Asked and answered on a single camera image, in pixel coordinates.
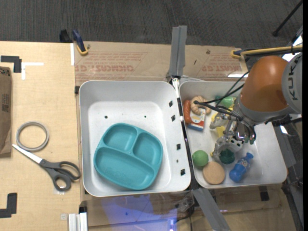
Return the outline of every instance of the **scissors blade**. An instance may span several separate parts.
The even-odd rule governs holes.
[[[13,144],[12,146],[16,150],[20,151],[22,154],[26,155],[27,157],[29,157],[30,159],[32,159],[34,162],[36,162],[38,164],[43,160],[43,158],[40,158],[40,157],[34,155],[33,153],[28,152],[28,151],[24,150],[23,148],[20,148],[18,145]]]

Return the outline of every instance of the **black scissors handle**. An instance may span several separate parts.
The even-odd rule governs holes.
[[[70,189],[71,181],[77,180],[81,176],[80,170],[77,165],[71,162],[62,161],[57,163],[51,163],[45,159],[42,159],[39,165],[49,173],[55,188],[59,191],[66,191]],[[76,174],[74,175],[68,169],[63,168],[63,166],[72,167]],[[57,180],[63,180],[65,182],[65,187],[59,186]]]

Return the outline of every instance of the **scissors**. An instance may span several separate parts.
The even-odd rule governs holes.
[[[36,155],[34,155],[31,152],[28,152],[19,146],[13,144],[12,145],[16,150],[20,151],[22,154],[26,155],[30,159],[32,159],[34,162],[39,164],[43,169],[45,169],[48,174],[51,176],[52,182],[55,186],[55,188],[59,191],[67,191],[71,188],[71,182],[73,180],[77,180],[80,178],[80,170],[77,167],[77,165],[71,163],[71,162],[57,162],[57,163],[51,163],[48,162],[47,160],[40,158]],[[63,168],[63,166],[67,167],[69,166],[70,168],[72,167],[77,174],[73,174],[70,172],[68,169]],[[63,180],[65,182],[65,187],[60,186],[57,183],[57,180]]]

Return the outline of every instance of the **brown paper bag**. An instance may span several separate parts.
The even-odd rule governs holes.
[[[11,152],[12,75],[8,67],[0,67],[0,154]]]

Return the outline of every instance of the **dark gray floor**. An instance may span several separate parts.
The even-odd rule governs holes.
[[[269,48],[287,45],[303,25],[300,0],[0,0],[0,40],[60,42],[62,29],[85,41],[170,44],[188,26],[187,45]],[[301,230],[290,199],[295,224]]]

